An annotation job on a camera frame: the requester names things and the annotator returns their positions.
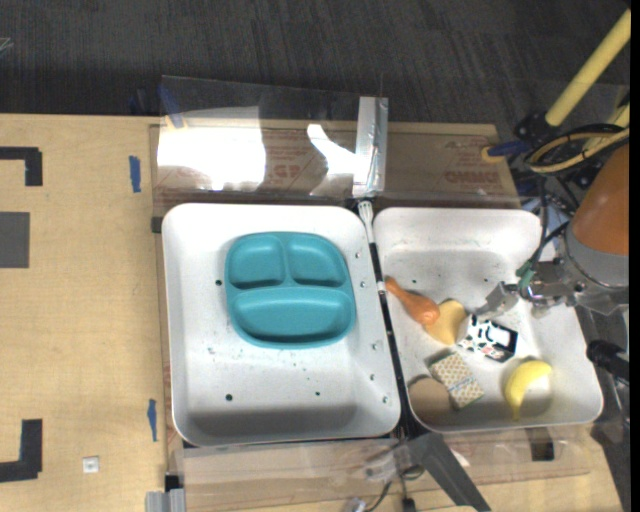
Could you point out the yellow banana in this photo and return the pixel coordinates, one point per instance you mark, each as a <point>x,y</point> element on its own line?
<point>522,382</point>

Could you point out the beige patterned small packet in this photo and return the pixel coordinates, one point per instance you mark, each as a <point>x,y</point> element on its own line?
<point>457,380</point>

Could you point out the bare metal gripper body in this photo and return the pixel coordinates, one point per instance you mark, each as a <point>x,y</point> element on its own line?
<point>552,284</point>

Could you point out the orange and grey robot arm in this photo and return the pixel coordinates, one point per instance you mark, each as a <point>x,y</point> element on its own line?
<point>602,215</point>

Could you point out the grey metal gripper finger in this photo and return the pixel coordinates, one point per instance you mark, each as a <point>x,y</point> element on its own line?
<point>500,297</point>

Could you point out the orange toy chicken drumstick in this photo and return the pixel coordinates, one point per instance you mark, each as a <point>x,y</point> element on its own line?
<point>417,302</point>

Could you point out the beige round toy bread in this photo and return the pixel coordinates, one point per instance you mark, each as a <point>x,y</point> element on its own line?
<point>427,400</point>

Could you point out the teal divided plate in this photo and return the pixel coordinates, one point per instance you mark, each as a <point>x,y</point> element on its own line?
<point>290,310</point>

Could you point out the black cylinder on white bracket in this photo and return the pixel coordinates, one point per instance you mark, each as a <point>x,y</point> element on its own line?
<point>607,356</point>

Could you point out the pale yellow toy wedge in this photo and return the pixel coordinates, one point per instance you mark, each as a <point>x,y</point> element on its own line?
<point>450,322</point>

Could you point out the white plastic tray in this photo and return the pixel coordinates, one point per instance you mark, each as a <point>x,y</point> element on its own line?
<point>280,390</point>
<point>450,245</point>

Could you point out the black and white cow-print carton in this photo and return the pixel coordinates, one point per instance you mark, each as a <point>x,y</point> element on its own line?
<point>492,340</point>

